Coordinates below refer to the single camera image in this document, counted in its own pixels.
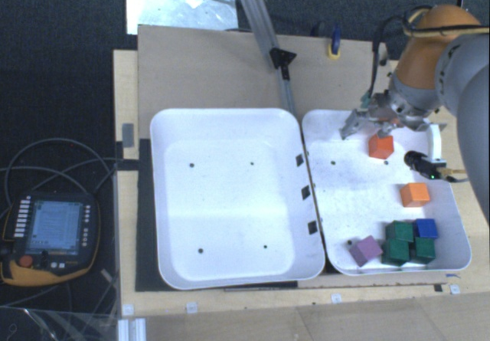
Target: black floor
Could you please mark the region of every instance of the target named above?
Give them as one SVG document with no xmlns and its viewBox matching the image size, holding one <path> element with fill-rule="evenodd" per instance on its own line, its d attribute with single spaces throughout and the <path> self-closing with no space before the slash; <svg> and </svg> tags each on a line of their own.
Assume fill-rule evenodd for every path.
<svg viewBox="0 0 490 341">
<path fill-rule="evenodd" d="M 393 13 L 415 4 L 441 3 L 456 0 L 268 0 L 267 6 L 280 34 L 309 35 L 312 26 L 323 20 L 328 28 L 339 24 L 343 38 L 370 40 L 377 23 Z M 137 43 L 135 36 L 125 32 L 125 4 L 126 0 L 0 0 L 0 168 L 22 147 L 49 137 L 76 139 L 102 156 L 115 156 L 112 51 L 136 49 Z M 489 0 L 465 0 L 464 6 L 488 24 Z M 239 25 L 246 28 L 238 8 Z M 391 56 L 398 58 L 406 40 L 396 27 L 387 42 Z M 84 157 L 89 158 L 69 146 L 54 145 L 33 150 L 19 162 L 62 169 Z M 93 164 L 77 176 L 92 188 L 103 170 Z M 19 195 L 44 177 L 16 172 L 11 177 L 11 195 Z M 61 187 L 71 189 L 65 184 Z M 109 312 L 115 294 L 101 271 L 116 276 L 110 183 L 101 188 L 98 199 L 104 228 L 93 270 L 73 280 L 70 290 L 61 285 L 18 307 Z M 6 205 L 0 194 L 0 211 Z M 1 285 L 0 304 L 43 290 Z M 4 326 L 0 321 L 0 334 Z"/>
</svg>

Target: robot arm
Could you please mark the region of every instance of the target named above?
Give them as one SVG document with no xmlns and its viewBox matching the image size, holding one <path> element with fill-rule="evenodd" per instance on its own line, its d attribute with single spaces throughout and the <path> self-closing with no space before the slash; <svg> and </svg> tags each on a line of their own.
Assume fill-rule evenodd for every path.
<svg viewBox="0 0 490 341">
<path fill-rule="evenodd" d="M 425 131 L 426 118 L 444 105 L 457 118 L 466 172 L 488 221 L 488 28 L 457 6 L 425 8 L 415 16 L 420 14 L 417 28 L 405 29 L 414 37 L 389 88 L 352 111 L 341 137 L 367 121 L 380 127 L 380 137 L 403 126 Z M 470 34 L 461 35 L 459 29 Z"/>
</svg>

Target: green block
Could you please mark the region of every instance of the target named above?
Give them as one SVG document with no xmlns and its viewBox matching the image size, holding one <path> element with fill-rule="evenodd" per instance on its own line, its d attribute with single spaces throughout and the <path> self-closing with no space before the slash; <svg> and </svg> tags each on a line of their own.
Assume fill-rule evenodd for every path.
<svg viewBox="0 0 490 341">
<path fill-rule="evenodd" d="M 385 228 L 386 239 L 397 239 L 413 242 L 413 226 L 409 222 L 393 221 Z"/>
<path fill-rule="evenodd" d="M 410 260 L 408 241 L 388 239 L 383 243 L 381 263 L 401 266 Z"/>
<path fill-rule="evenodd" d="M 436 259 L 434 240 L 430 238 L 415 238 L 410 250 L 410 261 L 418 264 L 428 264 Z"/>
</svg>

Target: blue block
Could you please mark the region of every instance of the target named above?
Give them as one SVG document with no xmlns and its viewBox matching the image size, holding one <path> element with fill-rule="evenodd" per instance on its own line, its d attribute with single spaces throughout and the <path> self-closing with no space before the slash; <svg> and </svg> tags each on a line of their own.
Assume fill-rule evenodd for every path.
<svg viewBox="0 0 490 341">
<path fill-rule="evenodd" d="M 413 233 L 418 238 L 437 239 L 436 222 L 433 218 L 418 218 L 413 223 Z"/>
</svg>

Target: beige tabletop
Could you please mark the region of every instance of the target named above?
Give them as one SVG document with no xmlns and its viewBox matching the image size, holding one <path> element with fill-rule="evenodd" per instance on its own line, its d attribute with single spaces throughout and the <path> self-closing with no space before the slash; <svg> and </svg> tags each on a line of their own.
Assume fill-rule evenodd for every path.
<svg viewBox="0 0 490 341">
<path fill-rule="evenodd" d="M 358 107 L 371 75 L 370 43 L 342 41 L 337 61 L 326 57 L 325 39 L 279 36 L 279 43 L 298 54 L 290 73 L 299 119 L 314 109 Z M 142 26 L 139 50 L 115 51 L 113 57 L 116 140 L 123 138 L 123 124 L 134 127 L 133 144 L 124 148 L 125 158 L 138 159 L 139 139 L 149 137 L 150 119 L 166 108 L 280 107 L 275 72 L 261 57 L 251 34 Z M 389 70 L 380 68 L 378 91 L 387 86 Z M 431 120 L 448 123 L 442 133 L 443 156 L 453 168 L 461 168 L 454 118 L 442 110 Z M 183 314 L 188 303 L 196 303 L 200 313 L 211 313 L 287 310 L 331 304 L 339 297 L 342 303 L 443 296 L 450 301 L 457 298 L 451 295 L 454 284 L 461 294 L 490 291 L 488 225 L 469 184 L 458 184 L 453 186 L 454 196 L 472 246 L 472 262 L 463 271 L 362 277 L 326 274 L 300 281 L 294 290 L 135 292 L 138 173 L 119 171 L 116 182 L 123 316 Z M 442 292 L 435 291 L 436 284 L 442 285 Z"/>
</svg>

